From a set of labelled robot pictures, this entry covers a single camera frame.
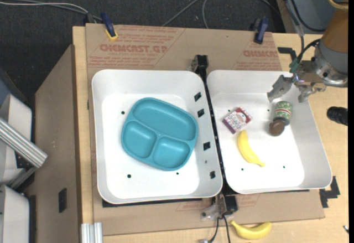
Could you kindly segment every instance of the small box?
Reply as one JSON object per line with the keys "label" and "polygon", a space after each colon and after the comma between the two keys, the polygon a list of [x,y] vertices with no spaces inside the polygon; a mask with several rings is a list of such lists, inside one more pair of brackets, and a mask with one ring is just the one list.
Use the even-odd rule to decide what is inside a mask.
{"label": "small box", "polygon": [[222,122],[226,127],[235,134],[240,131],[247,123],[250,123],[252,116],[241,106],[235,111],[232,111],[227,117],[225,117]]}

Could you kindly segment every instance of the toy banana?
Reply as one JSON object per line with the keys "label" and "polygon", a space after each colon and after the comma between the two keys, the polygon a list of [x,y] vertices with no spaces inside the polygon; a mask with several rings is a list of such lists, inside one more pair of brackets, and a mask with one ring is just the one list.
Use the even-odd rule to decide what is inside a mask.
{"label": "toy banana", "polygon": [[242,237],[247,240],[261,239],[267,236],[272,229],[272,223],[266,222],[262,223],[253,228],[248,228],[243,225],[237,224],[234,220],[230,221],[230,224],[236,229],[239,237]]}
{"label": "toy banana", "polygon": [[263,167],[264,162],[261,162],[258,156],[254,153],[248,143],[248,136],[245,130],[242,130],[238,134],[237,138],[238,149],[241,152],[243,158],[250,163],[258,164],[259,166]]}

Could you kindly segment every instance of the cardboard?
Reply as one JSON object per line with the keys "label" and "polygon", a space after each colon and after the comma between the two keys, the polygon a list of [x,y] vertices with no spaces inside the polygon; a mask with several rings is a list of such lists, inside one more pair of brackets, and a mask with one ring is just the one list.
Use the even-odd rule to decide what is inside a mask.
{"label": "cardboard", "polygon": [[[117,25],[115,30],[118,39],[111,42],[103,24],[86,24],[94,221],[102,222],[104,235],[214,226],[213,221],[200,218],[200,210],[209,206],[211,199],[102,206],[97,190],[91,80],[102,69],[189,70],[197,54],[208,56],[208,73],[217,69],[281,71],[272,34],[266,33],[260,45],[253,42],[254,32],[247,31],[129,25]],[[324,217],[318,190],[236,197],[239,211],[233,216],[240,224]]]}
{"label": "cardboard", "polygon": [[[24,192],[27,196],[36,197],[35,232],[39,243],[79,240],[71,71],[73,53],[71,45],[35,94],[35,143],[48,154],[48,158],[35,171],[34,182]],[[59,193],[65,188],[66,209],[59,212]]]}

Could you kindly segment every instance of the wooden table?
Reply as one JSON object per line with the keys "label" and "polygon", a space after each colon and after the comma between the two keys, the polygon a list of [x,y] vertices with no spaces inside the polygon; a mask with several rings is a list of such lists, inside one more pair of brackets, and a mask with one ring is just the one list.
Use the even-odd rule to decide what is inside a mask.
{"label": "wooden table", "polygon": [[[91,177],[91,155],[90,155],[90,127],[89,112],[87,110],[88,89],[87,89],[87,65],[86,65],[86,36],[85,27],[73,27],[73,46],[75,54],[72,56],[72,79],[73,79],[73,98],[74,103],[72,115],[75,120],[75,159],[76,178],[67,176],[72,179],[77,187],[75,201],[71,205],[71,217],[77,215],[75,223],[65,221],[64,214],[62,218],[56,220],[65,225],[67,230],[78,231],[81,223],[92,224],[93,203],[92,203],[92,177]],[[273,38],[277,47],[291,47],[297,53],[300,50],[300,40],[296,34],[273,34]],[[319,38],[318,35],[306,35],[305,45]],[[308,60],[313,52],[308,51],[304,55],[304,59]],[[280,54],[280,62],[284,71],[288,71],[290,63],[290,55]],[[44,95],[45,83],[41,95]],[[311,109],[313,111],[317,128],[324,144],[333,175],[336,176],[337,183],[341,195],[337,199],[329,200],[329,208],[325,209],[325,218],[320,220],[303,220],[303,221],[286,221],[274,223],[272,232],[258,242],[348,242],[348,233],[343,226],[349,224],[348,219],[348,136],[347,126],[339,125],[330,121],[326,117],[327,109],[330,106],[348,107],[347,89],[338,89],[328,87],[325,92],[320,92],[309,97]],[[36,184],[28,189],[29,194],[40,193],[40,189],[36,188]],[[39,207],[40,213],[46,213]],[[71,242],[72,239],[64,240],[64,237],[57,238],[51,230],[55,230],[56,223],[49,223],[48,217],[38,216],[38,242],[48,242],[51,238],[52,242]],[[199,228],[176,231],[150,232],[143,234],[128,234],[105,236],[105,243],[140,243],[140,242],[198,242],[199,239],[210,239],[215,232],[215,228]],[[230,237],[232,242],[249,242],[238,237],[234,229],[230,228]],[[218,236],[214,242],[227,242],[226,228],[220,227]]]}

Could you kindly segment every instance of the blue clamp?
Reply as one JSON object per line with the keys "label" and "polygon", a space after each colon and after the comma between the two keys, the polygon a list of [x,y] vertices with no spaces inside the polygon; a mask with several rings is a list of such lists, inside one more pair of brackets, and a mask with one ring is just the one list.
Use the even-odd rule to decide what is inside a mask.
{"label": "blue clamp", "polygon": [[256,34],[254,35],[254,42],[258,43],[258,44],[262,44],[263,43],[263,37],[264,37],[264,33],[266,32],[268,28],[268,19],[266,17],[264,17],[261,22],[259,23],[258,29]]}
{"label": "blue clamp", "polygon": [[113,23],[110,19],[110,17],[105,13],[105,12],[101,12],[101,18],[104,22],[104,24],[106,25],[106,29],[105,32],[108,36],[108,38],[110,39],[110,41],[115,41],[118,38],[118,34],[114,29]]}

